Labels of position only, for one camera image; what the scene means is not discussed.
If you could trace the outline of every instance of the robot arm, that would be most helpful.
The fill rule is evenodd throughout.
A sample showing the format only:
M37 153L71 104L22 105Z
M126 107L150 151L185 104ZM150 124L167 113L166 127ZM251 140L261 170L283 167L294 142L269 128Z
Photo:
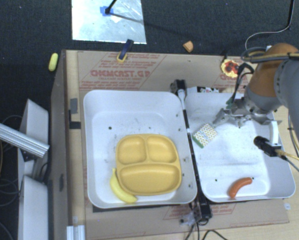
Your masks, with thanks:
M289 44L278 43L263 54L263 58L277 54L295 53L298 50ZM229 118L238 119L238 126L246 120L269 124L267 114L281 105L288 108L293 128L299 141L299 60L271 60L261 62L245 89L242 99L232 100L230 108L221 109L214 126Z

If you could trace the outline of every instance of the yellow plate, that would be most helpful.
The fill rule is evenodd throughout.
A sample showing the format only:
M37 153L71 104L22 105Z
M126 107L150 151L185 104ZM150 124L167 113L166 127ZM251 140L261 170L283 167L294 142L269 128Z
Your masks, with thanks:
M159 134L135 134L116 146L117 178L128 193L161 195L176 190L182 181L179 154L174 143Z

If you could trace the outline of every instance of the banana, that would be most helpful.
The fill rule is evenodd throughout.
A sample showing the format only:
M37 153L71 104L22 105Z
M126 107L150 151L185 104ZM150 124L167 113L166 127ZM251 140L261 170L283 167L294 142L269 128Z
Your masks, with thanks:
M134 195L127 193L122 189L119 180L116 176L116 169L113 168L112 171L113 173L109 181L111 190L120 200L124 201L125 203L129 203L129 204L135 203L138 199Z

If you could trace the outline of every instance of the dark floor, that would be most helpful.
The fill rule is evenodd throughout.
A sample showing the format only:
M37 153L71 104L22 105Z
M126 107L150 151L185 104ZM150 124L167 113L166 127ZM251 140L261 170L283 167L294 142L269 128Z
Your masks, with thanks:
M240 55L255 32L288 23L290 0L141 0L147 44L133 52L176 53L191 40L193 54ZM71 0L0 0L0 122L22 115L27 99L50 109L50 55L62 49L119 51L121 44L72 40ZM289 30L253 38L249 47L286 42L299 48L299 0ZM19 125L17 118L8 121ZM4 154L1 178L17 178L16 149ZM0 193L0 203L9 197ZM0 221L17 239L18 202L0 207ZM0 227L0 240L8 235Z

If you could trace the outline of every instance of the white tray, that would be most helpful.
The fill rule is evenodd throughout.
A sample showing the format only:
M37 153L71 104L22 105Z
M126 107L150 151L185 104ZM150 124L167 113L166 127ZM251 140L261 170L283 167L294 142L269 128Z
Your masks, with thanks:
M197 194L191 151L181 102L170 92L93 90L84 97L87 157L87 192L97 207L155 206L190 203ZM115 149L131 134L161 134L178 151L182 171L180 187L167 194L137 196L135 204L120 201L110 178L116 168Z
M204 123L212 123L224 108L230 93L190 93L185 100L189 126L195 133ZM269 157L258 149L256 136L270 139L269 126L248 121L238 128L234 123L219 125L218 135L204 148L193 142L203 193L213 202L236 202L288 198L295 192L289 164ZM230 186L240 178L254 178L239 190L235 199L228 195Z

